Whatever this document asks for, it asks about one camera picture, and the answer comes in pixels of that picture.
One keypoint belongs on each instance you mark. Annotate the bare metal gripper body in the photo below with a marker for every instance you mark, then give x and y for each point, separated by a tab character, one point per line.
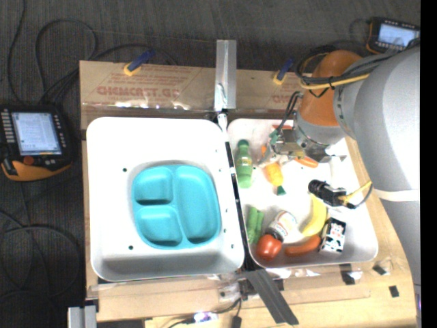
289	145

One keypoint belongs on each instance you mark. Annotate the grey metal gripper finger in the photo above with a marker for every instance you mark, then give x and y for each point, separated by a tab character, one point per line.
283	159
265	158

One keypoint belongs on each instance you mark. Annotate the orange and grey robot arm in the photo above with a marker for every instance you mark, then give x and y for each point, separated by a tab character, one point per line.
385	115

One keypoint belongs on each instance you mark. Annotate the yellow corn cob green stem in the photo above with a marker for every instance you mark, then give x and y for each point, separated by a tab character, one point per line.
274	173

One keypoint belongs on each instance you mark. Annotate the red toy food piece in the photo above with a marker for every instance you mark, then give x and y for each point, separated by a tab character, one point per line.
283	127

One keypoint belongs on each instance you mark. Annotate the green plastic bottle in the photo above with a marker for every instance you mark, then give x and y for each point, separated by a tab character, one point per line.
244	169

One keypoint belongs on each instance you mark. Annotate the orange carrot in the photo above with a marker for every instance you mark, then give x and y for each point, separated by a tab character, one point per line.
309	162

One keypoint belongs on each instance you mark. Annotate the small jar with white label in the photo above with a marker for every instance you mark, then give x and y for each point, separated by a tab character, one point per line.
283	225

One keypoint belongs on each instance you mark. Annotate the yellow banana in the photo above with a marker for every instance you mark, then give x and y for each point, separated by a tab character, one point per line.
317	217

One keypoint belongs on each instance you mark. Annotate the blue divided plate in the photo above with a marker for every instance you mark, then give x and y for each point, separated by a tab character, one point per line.
191	197

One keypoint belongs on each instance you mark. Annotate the orange sausage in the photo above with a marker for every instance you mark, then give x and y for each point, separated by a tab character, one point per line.
304	246

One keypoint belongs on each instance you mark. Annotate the red bell pepper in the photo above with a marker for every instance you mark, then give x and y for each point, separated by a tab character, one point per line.
268	248

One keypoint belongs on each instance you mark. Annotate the black and white carton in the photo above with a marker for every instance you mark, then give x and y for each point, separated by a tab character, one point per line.
334	236

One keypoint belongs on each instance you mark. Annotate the white plastic tray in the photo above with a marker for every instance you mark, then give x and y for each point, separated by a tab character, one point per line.
109	183
351	244

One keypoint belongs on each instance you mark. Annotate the brown cardboard board red print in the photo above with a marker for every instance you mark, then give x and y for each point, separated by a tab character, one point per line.
153	87

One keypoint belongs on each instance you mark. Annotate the black cylinder on white bracket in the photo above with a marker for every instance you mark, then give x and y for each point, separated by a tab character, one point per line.
324	191

